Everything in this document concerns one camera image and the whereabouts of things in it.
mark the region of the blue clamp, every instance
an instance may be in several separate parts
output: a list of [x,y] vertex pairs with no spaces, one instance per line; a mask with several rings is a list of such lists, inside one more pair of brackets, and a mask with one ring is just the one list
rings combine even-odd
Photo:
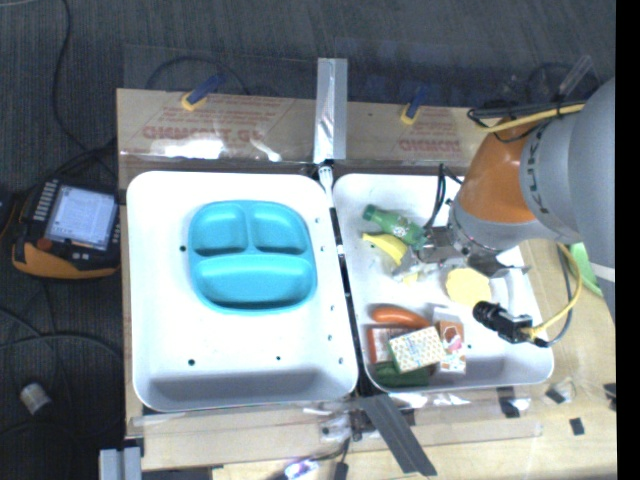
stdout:
[[202,82],[190,93],[185,94],[182,97],[182,106],[185,110],[193,112],[196,108],[203,105],[207,101],[207,95],[218,89],[222,84],[226,82],[224,75],[213,75],[206,81]]
[[415,123],[416,119],[418,118],[418,110],[420,109],[420,105],[422,105],[426,99],[427,86],[420,85],[412,100],[407,105],[405,105],[404,109],[402,110],[402,115],[400,116],[402,122],[405,124]]

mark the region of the green bottle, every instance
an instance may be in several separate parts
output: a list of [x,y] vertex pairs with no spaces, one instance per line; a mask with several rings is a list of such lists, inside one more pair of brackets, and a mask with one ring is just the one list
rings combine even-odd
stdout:
[[364,220],[375,222],[382,231],[398,237],[414,249],[420,249],[427,241],[425,230],[420,226],[393,212],[380,210],[370,204],[362,214]]

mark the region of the yellow disc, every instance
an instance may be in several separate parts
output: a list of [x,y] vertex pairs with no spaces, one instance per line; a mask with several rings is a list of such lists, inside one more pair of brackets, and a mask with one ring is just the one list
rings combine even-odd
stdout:
[[472,268],[455,268],[447,274],[447,295],[453,302],[473,307],[491,300],[489,278]]

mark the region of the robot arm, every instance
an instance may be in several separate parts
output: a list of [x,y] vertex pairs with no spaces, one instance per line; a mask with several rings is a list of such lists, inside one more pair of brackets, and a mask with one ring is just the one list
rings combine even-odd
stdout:
[[615,322],[615,79],[578,113],[488,135],[452,204],[449,228],[491,276],[524,240],[584,242]]

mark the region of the dark floor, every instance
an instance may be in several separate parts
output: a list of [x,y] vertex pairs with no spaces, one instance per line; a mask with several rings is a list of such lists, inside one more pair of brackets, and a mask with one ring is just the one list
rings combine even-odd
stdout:
[[[584,55],[575,97],[615,74],[616,0],[0,0],[0,187],[113,144],[117,88],[189,87],[203,56],[242,70],[230,92],[313,98],[317,58],[341,57],[352,100],[406,101],[424,81],[427,104],[476,106],[546,101]],[[114,184],[114,158],[75,173]],[[121,279],[28,277],[7,246],[0,479],[97,479],[123,432]],[[19,400],[32,381],[50,414]]]

